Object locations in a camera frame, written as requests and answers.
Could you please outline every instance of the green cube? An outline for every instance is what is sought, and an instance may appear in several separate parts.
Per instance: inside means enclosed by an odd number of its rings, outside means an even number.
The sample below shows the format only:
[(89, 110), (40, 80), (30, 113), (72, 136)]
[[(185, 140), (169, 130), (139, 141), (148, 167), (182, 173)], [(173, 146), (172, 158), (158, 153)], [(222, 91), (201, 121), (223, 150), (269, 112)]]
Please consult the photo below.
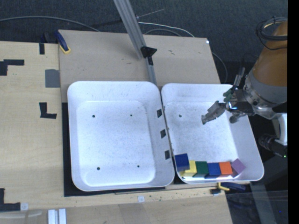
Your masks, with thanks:
[(209, 169), (207, 166), (207, 162), (205, 161), (196, 161), (196, 170), (197, 173), (193, 175), (193, 177), (205, 177), (206, 175), (209, 174)]

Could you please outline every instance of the block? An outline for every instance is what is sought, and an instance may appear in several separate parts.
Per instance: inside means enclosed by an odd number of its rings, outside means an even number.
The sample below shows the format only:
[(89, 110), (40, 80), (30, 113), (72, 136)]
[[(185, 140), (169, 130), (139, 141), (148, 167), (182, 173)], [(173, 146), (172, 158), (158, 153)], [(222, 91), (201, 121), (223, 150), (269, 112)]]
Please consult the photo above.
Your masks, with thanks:
[(185, 171), (190, 169), (188, 154), (178, 154), (174, 156), (176, 161), (177, 171)]
[(207, 167), (209, 169), (209, 174), (205, 176), (206, 179), (217, 178), (221, 175), (221, 170), (218, 162), (208, 163)]
[(189, 160), (189, 169), (185, 170), (185, 171), (181, 171), (179, 174), (182, 177), (192, 177), (193, 175), (196, 174), (196, 165), (195, 165), (195, 161), (194, 160)]
[(231, 163), (231, 167), (233, 170), (232, 177), (237, 177), (246, 168), (245, 165), (239, 159), (233, 161)]
[(220, 177), (228, 177), (233, 174), (233, 169), (230, 162), (219, 162), (221, 175)]
[(196, 174), (193, 177), (205, 177), (209, 174), (209, 169), (207, 167), (207, 162), (205, 161), (195, 161)]

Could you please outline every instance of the empty white tray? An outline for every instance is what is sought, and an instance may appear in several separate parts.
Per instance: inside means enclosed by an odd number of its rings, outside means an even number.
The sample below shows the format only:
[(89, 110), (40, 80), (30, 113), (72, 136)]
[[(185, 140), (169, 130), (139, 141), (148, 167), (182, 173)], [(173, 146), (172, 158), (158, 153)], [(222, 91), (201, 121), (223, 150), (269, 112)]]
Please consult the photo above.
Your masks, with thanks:
[(67, 92), (71, 175), (83, 191), (167, 186), (174, 168), (159, 89), (78, 81)]
[(173, 154), (188, 154), (189, 160), (222, 162), (239, 158), (246, 166), (237, 177), (214, 179), (178, 176), (188, 184), (206, 182), (257, 181), (263, 177), (263, 163), (256, 146), (248, 116), (231, 124), (231, 113), (201, 122), (201, 115), (231, 88), (226, 84), (166, 84), (162, 88), (162, 102)]

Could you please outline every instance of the hole in tray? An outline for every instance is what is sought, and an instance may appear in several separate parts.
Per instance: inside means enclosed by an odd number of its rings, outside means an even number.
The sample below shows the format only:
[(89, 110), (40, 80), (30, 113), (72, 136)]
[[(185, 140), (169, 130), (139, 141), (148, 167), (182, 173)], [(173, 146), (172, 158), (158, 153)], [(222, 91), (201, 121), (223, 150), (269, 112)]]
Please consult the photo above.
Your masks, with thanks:
[(157, 116), (158, 118), (162, 115), (162, 109), (157, 110)]
[(162, 130), (162, 131), (160, 132), (160, 134), (161, 134), (161, 139), (164, 138), (164, 137), (166, 136), (166, 131), (165, 131), (165, 129)]
[(166, 150), (165, 151), (165, 159), (167, 160), (169, 158), (170, 158), (170, 152), (169, 152), (169, 150)]

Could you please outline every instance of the wooden table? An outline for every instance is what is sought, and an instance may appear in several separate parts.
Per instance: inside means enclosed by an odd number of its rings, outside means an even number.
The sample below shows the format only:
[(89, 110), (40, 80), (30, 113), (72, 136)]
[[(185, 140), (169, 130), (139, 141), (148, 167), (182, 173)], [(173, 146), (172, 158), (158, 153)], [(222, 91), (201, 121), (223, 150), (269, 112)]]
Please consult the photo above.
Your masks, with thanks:
[[(72, 37), (71, 33), (82, 35), (84, 32), (61, 33), (65, 37)], [(97, 39), (95, 34), (107, 40), (111, 35), (84, 33), (86, 37)], [(122, 44), (130, 44), (127, 34), (119, 34), (117, 39), (122, 40)], [(154, 57), (158, 85), (169, 82), (219, 83), (212, 53), (205, 38), (163, 39), (163, 36), (147, 35), (145, 39), (148, 46), (160, 51)], [(179, 50), (182, 42), (184, 49)], [(192, 51), (186, 49), (188, 45), (193, 47)], [(221, 192), (218, 196), (210, 193), (210, 189), (215, 188), (214, 184), (171, 184), (158, 191), (64, 197), (61, 104), (67, 84), (80, 77), (76, 77), (77, 73), (74, 72), (72, 76), (67, 67), (67, 60), (74, 58), (71, 54), (67, 57), (57, 44), (44, 44), (44, 50), (45, 53), (40, 54), (38, 43), (0, 42), (0, 61), (25, 61), (24, 66), (9, 65), (7, 76), (0, 76), (0, 188), (5, 188), (5, 203), (27, 203), (29, 211), (42, 210), (41, 220), (46, 217), (45, 210), (67, 208), (70, 223), (93, 223), (94, 220), (98, 220), (97, 223), (128, 223), (129, 218), (131, 223), (135, 223), (133, 217), (126, 216), (126, 213), (140, 213), (140, 209), (147, 217), (147, 222), (143, 223), (198, 223), (199, 219), (209, 223), (232, 223), (224, 193)], [(86, 51), (86, 59), (97, 59), (97, 55), (90, 50)], [(109, 55), (119, 52), (116, 49)], [(186, 52), (198, 55), (186, 56)], [(122, 50), (120, 53), (121, 56), (128, 57)], [(128, 63), (126, 57), (121, 61)], [(134, 65), (140, 65), (140, 61), (132, 57), (134, 52), (130, 51), (131, 61), (127, 64), (131, 67), (130, 71), (134, 71)], [(172, 57), (170, 63), (167, 62), (167, 57)], [(187, 69), (175, 68), (182, 63), (186, 64)], [(198, 71), (199, 67), (204, 72), (195, 74), (193, 71)], [(50, 69), (60, 71), (62, 89), (45, 87), (45, 70)], [(137, 80), (146, 80), (146, 69), (140, 66), (138, 69), (141, 72)], [(103, 69), (101, 74), (107, 76)], [(128, 79), (136, 78), (136, 74), (132, 72), (125, 76)], [(40, 118), (40, 102), (47, 102), (47, 112), (56, 113), (56, 119)], [(138, 203), (139, 196), (143, 196), (145, 202)]]

